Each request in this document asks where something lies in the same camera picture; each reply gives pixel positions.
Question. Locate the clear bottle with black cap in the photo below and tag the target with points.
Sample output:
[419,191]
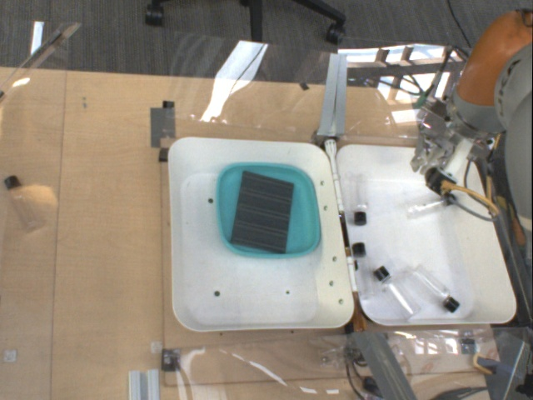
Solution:
[451,304]
[360,217]
[382,273]
[358,249]
[25,206]

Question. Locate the dark grey striped cloth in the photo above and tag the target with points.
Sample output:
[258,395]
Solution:
[262,211]

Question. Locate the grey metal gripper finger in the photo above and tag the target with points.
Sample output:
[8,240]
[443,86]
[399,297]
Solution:
[419,158]
[437,156]

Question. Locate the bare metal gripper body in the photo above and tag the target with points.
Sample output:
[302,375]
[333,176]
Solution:
[441,127]

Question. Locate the white plastic tray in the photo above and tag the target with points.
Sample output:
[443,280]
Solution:
[437,248]
[258,290]

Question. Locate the black cylinder on white bracket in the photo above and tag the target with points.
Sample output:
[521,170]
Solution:
[457,158]

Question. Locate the teal plastic plate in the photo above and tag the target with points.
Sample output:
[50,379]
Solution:
[306,215]

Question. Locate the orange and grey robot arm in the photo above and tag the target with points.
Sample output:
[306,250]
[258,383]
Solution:
[487,69]

